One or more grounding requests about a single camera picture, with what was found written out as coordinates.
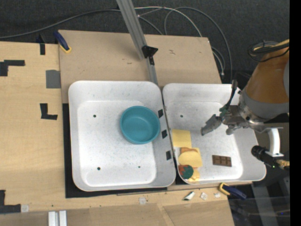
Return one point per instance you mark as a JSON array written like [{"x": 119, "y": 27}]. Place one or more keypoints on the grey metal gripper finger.
[
  {"x": 231, "y": 129},
  {"x": 210, "y": 126}
]

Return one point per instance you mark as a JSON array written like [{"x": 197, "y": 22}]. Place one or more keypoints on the yellow toy food piece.
[{"x": 195, "y": 175}]

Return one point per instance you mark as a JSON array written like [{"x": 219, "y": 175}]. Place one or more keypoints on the brown chocolate bar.
[{"x": 221, "y": 160}]

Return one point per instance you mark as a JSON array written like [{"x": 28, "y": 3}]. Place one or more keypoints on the orange toy bread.
[{"x": 187, "y": 149}]

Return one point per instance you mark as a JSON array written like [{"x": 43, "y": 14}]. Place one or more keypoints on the yellow round toy slice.
[{"x": 188, "y": 159}]

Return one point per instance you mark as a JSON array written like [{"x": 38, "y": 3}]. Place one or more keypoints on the pale wood board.
[{"x": 105, "y": 55}]

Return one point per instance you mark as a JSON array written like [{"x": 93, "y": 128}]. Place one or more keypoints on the white and green small packet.
[{"x": 189, "y": 196}]

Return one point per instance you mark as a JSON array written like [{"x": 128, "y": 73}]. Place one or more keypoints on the red and green toy tomato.
[{"x": 185, "y": 171}]

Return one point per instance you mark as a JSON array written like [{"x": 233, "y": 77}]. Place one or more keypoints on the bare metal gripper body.
[{"x": 237, "y": 118}]

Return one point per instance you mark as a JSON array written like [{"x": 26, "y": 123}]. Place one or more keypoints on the black cylinder on white bracket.
[{"x": 274, "y": 140}]

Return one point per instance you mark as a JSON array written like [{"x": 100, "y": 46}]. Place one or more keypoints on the teal bowl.
[{"x": 140, "y": 125}]

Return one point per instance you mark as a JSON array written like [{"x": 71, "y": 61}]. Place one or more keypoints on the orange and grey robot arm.
[{"x": 265, "y": 88}]

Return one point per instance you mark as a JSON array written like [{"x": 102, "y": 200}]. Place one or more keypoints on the white plastic tray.
[
  {"x": 211, "y": 107},
  {"x": 105, "y": 145}
]

